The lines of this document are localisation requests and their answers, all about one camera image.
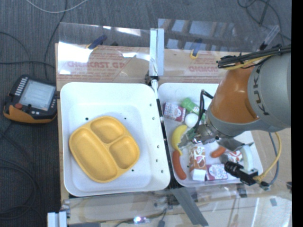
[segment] white ball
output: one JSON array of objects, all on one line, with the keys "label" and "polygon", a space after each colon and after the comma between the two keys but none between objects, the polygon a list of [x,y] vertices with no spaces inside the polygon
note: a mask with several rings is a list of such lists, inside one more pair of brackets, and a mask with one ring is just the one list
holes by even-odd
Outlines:
[{"label": "white ball", "polygon": [[196,115],[195,113],[189,113],[185,117],[185,124],[189,128],[193,128],[195,126],[195,124],[197,123],[197,121],[198,121],[198,115]]}]

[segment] red button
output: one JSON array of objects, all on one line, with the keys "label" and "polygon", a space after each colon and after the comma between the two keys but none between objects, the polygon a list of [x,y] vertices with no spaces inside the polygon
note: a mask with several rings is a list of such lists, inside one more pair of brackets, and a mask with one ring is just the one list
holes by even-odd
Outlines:
[{"label": "red button", "polygon": [[19,110],[21,110],[22,109],[22,104],[20,104],[20,103],[17,103],[17,104],[15,104],[15,108],[16,109],[19,109]]}]

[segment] red sausage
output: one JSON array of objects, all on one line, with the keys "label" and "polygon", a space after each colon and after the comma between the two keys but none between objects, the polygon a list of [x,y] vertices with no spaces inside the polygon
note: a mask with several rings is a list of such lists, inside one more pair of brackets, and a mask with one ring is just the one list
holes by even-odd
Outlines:
[{"label": "red sausage", "polygon": [[222,155],[225,151],[226,151],[226,148],[224,148],[223,146],[219,146],[218,149],[214,150],[210,156],[212,158],[217,158],[220,155]]},{"label": "red sausage", "polygon": [[175,172],[177,173],[178,177],[181,180],[186,179],[186,173],[183,171],[182,166],[180,164],[180,153],[177,150],[174,150],[172,153],[172,163],[173,163]]}]

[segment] yellow plate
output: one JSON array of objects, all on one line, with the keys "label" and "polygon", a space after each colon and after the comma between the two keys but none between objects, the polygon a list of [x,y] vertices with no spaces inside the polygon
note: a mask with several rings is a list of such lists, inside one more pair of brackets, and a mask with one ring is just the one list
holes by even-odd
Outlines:
[{"label": "yellow plate", "polygon": [[81,169],[94,181],[110,182],[139,159],[139,147],[116,118],[102,116],[76,129],[69,148]]}]

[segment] white cable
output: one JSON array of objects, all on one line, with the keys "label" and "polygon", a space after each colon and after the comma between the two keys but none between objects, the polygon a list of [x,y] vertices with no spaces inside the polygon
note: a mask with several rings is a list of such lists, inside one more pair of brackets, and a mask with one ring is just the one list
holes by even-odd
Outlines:
[{"label": "white cable", "polygon": [[44,9],[38,7],[37,5],[35,5],[34,3],[32,3],[30,0],[26,0],[26,1],[27,1],[29,4],[31,4],[32,6],[34,6],[35,8],[37,8],[37,9],[43,11],[43,12],[46,12],[46,13],[64,13],[64,12],[67,12],[67,11],[70,11],[70,10],[75,9],[76,7],[78,7],[78,6],[80,6],[81,4],[83,4],[83,3],[87,2],[87,1],[90,1],[90,0],[84,0],[84,1],[82,1],[81,3],[77,4],[76,6],[74,6],[74,7],[72,7],[72,8],[67,9],[67,10],[62,10],[62,11],[48,11],[48,10],[44,10]]}]

